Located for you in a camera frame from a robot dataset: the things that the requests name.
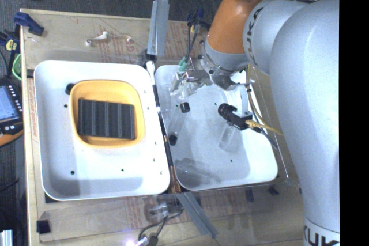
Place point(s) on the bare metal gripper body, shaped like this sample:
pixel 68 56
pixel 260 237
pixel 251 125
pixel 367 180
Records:
pixel 223 79

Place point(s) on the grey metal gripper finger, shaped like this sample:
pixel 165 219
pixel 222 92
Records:
pixel 178 81
pixel 191 89

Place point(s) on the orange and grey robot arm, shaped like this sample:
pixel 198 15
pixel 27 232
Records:
pixel 299 72

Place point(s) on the thin black and white rod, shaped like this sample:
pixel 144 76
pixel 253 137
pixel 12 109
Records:
pixel 161 126

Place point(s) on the white plastic tray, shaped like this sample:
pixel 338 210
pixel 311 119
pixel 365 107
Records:
pixel 207 135
pixel 95 170

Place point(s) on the yellow square bowl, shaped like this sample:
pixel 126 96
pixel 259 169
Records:
pixel 106 88

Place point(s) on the black ribbed block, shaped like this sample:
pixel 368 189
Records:
pixel 106 119

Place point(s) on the white curved plastic piece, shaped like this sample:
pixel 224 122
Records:
pixel 99 37

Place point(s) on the black round cap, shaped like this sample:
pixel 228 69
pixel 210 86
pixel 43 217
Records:
pixel 69 88

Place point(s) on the pale wooden board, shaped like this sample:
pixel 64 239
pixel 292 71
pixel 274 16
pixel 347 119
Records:
pixel 86 221

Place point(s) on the black cylinder on white bracket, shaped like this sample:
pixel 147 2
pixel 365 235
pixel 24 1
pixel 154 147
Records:
pixel 234 116

